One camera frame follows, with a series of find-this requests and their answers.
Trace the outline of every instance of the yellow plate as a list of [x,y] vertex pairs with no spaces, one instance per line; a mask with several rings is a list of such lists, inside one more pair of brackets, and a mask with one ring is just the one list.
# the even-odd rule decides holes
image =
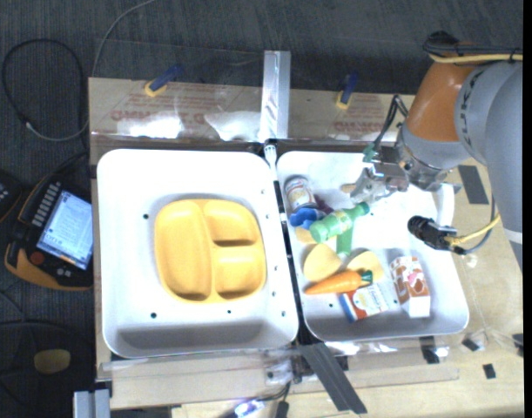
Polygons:
[[188,302],[222,302],[257,293],[266,255],[253,214],[224,199],[182,199],[159,211],[155,257],[161,284]]

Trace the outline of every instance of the green toy bottle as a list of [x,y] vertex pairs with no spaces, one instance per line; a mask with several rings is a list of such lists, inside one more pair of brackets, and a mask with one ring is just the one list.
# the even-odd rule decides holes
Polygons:
[[316,243],[323,243],[337,236],[337,253],[351,252],[354,221],[370,212],[364,201],[348,209],[338,209],[310,225],[310,233]]

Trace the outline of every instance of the toy carrot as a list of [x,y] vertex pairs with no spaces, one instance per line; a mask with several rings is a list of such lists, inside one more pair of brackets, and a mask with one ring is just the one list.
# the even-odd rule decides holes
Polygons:
[[346,293],[363,285],[368,285],[368,282],[356,271],[347,269],[308,287],[304,292],[306,294]]

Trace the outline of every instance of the wooden table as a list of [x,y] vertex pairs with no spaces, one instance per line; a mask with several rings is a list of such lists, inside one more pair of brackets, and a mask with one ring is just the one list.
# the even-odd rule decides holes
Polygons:
[[[128,91],[128,81],[114,79],[91,80],[91,130],[101,125],[104,114],[116,107],[113,92],[121,85]],[[357,103],[366,104],[367,116],[356,119],[345,117],[333,102],[333,94],[325,91],[294,91],[293,119],[305,123],[307,113],[315,113],[299,124],[300,131],[323,135],[338,131],[353,138],[354,134],[368,133],[361,127],[370,123],[380,125],[392,95],[356,95]],[[403,97],[408,106],[413,97]],[[316,118],[326,118],[327,123]],[[102,134],[91,135],[91,163],[107,151],[128,146]],[[134,139],[132,146],[150,146]],[[488,197],[489,182],[483,166],[470,159],[481,175]],[[461,183],[458,172],[451,172],[450,182]],[[94,218],[97,224],[97,182],[93,181]],[[465,191],[456,195],[453,226],[459,234],[470,233],[488,223],[489,205],[471,205]],[[229,412],[246,397],[271,394],[279,386],[268,384],[263,361],[252,355],[235,355],[226,359],[201,360],[181,358],[150,363],[111,362],[111,351],[105,345],[101,332],[101,286],[98,264],[98,231],[95,232],[95,294],[98,373],[102,381],[112,383],[111,409],[172,407],[173,417],[213,417]],[[522,274],[514,254],[498,225],[487,244],[475,255],[454,256],[457,271],[469,304],[470,322],[464,334],[452,337],[442,347],[448,356],[441,363],[427,364],[420,348],[387,354],[361,354],[349,359],[347,378],[356,387],[371,417],[475,417],[523,416],[524,377],[523,361],[512,341],[514,333],[522,333]],[[461,344],[472,338],[480,349],[472,351]],[[487,377],[493,369],[495,377]],[[323,386],[308,377],[291,386],[287,397],[289,416],[328,417],[347,415],[338,412]],[[253,415],[257,418],[274,416],[274,404]]]

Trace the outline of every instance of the milk carton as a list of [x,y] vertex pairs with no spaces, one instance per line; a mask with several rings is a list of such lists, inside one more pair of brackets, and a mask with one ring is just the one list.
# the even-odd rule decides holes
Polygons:
[[398,257],[390,265],[397,298],[410,317],[430,315],[430,292],[421,263],[414,256]]

